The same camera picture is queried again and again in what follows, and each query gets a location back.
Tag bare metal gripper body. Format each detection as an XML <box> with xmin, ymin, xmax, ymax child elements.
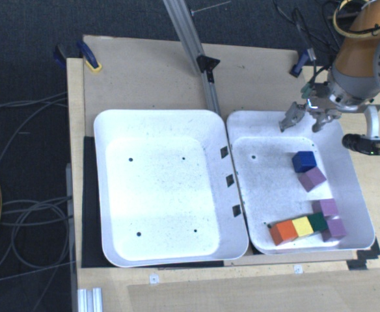
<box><xmin>306</xmin><ymin>83</ymin><xmax>380</xmax><ymax>114</ymax></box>

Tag blue cube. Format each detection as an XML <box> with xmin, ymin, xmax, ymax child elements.
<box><xmin>291</xmin><ymin>150</ymin><xmax>318</xmax><ymax>174</ymax></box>

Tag purple cube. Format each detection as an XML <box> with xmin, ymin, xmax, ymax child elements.
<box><xmin>311</xmin><ymin>198</ymin><xmax>340</xmax><ymax>219</ymax></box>
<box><xmin>321</xmin><ymin>217</ymin><xmax>347</xmax><ymax>243</ymax></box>
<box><xmin>298</xmin><ymin>167</ymin><xmax>327</xmax><ymax>193</ymax></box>

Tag white plastic tray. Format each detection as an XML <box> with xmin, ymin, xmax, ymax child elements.
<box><xmin>225</xmin><ymin>110</ymin><xmax>377</xmax><ymax>256</ymax></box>
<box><xmin>93</xmin><ymin>109</ymin><xmax>251</xmax><ymax>268</ymax></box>

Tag green cube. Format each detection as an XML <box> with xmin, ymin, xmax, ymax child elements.
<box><xmin>306</xmin><ymin>211</ymin><xmax>329</xmax><ymax>235</ymax></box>

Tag yellow cube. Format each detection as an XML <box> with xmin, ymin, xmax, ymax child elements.
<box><xmin>291</xmin><ymin>216</ymin><xmax>315</xmax><ymax>239</ymax></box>

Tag orange cube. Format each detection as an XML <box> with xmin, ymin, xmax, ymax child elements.
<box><xmin>269</xmin><ymin>220</ymin><xmax>299</xmax><ymax>247</ymax></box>

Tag brown cardboard board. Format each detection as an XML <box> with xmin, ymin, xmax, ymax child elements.
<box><xmin>81</xmin><ymin>34</ymin><xmax>357</xmax><ymax>268</ymax></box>

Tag black cylinder on white bracket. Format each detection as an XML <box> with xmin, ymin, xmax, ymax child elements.
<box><xmin>341</xmin><ymin>104</ymin><xmax>380</xmax><ymax>157</ymax></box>

